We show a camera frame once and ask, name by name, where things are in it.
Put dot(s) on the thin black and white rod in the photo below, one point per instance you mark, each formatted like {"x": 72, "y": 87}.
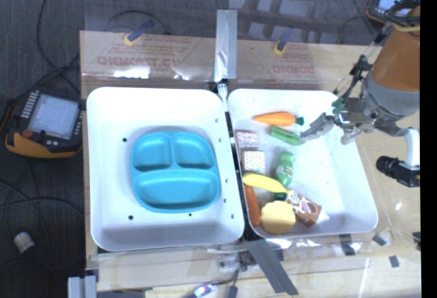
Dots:
{"x": 235, "y": 153}

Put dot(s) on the blue divided plate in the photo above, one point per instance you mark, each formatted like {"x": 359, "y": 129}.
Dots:
{"x": 174, "y": 184}

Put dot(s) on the red and white carton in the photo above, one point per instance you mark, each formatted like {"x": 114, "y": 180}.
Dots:
{"x": 246, "y": 139}

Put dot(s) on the white plastic tray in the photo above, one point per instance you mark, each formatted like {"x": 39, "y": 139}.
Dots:
{"x": 109, "y": 166}
{"x": 334, "y": 184}

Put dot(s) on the small grey cylinder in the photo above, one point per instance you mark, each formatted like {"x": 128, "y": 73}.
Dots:
{"x": 24, "y": 242}

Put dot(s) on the orange sausage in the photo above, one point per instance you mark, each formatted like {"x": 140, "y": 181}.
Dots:
{"x": 253, "y": 206}

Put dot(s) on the black cylinder on white bracket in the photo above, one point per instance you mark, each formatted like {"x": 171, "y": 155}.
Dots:
{"x": 397, "y": 168}

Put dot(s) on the orange carrot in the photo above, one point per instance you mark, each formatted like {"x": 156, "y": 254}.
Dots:
{"x": 274, "y": 118}

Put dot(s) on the green bottle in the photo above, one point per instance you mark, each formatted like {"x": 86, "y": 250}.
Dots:
{"x": 285, "y": 166}

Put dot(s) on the yellow round bread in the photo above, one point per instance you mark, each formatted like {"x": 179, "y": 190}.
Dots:
{"x": 278, "y": 218}

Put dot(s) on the green bean pod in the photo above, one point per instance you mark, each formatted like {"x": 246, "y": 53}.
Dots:
{"x": 285, "y": 135}

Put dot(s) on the brown carton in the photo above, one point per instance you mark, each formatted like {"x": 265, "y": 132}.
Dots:
{"x": 305, "y": 209}

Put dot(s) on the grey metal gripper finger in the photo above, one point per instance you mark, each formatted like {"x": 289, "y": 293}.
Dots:
{"x": 319, "y": 126}
{"x": 350, "y": 136}

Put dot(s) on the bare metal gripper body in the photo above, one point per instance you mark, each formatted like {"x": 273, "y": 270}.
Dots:
{"x": 355, "y": 115}

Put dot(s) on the white patterned carton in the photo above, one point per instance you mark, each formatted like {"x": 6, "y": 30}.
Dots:
{"x": 253, "y": 161}

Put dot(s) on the yellow banana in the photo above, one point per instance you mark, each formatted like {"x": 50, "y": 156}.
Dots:
{"x": 263, "y": 182}

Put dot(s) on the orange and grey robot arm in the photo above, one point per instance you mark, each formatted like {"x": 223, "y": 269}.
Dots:
{"x": 396, "y": 57}

